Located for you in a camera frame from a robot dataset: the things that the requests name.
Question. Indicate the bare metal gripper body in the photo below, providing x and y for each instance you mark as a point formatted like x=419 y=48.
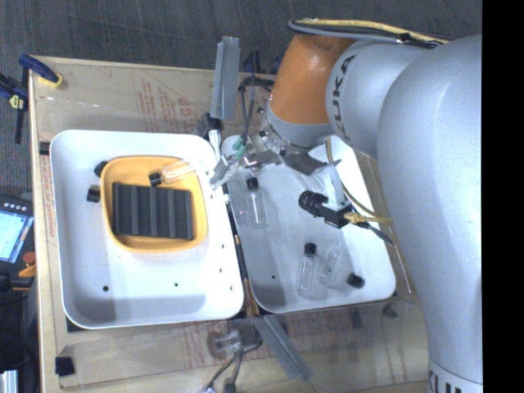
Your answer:
x=262 y=156

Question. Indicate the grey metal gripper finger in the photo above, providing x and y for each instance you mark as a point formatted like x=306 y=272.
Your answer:
x=232 y=173
x=218 y=173

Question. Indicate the clear bottle with black cap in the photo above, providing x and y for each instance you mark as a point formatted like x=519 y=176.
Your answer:
x=174 y=171
x=258 y=207
x=309 y=274

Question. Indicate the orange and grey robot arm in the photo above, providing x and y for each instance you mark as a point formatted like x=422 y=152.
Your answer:
x=425 y=145

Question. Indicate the clear bottle without cap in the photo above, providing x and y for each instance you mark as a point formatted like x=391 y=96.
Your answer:
x=238 y=205
x=332 y=264

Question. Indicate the black ribbed rack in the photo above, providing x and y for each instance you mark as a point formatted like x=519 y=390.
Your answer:
x=151 y=211

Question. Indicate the white plastic tray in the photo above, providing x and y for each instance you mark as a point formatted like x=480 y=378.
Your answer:
x=282 y=236
x=143 y=285

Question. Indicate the orange plate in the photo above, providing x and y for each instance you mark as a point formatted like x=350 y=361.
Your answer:
x=155 y=246

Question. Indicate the black bottle cap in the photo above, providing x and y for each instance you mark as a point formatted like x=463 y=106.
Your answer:
x=355 y=280
x=99 y=169
x=93 y=194

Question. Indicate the brown cardboard board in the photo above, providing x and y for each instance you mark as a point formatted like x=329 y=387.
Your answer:
x=123 y=96

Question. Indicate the black cylinder on white bracket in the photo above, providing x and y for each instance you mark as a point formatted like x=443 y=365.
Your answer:
x=333 y=213

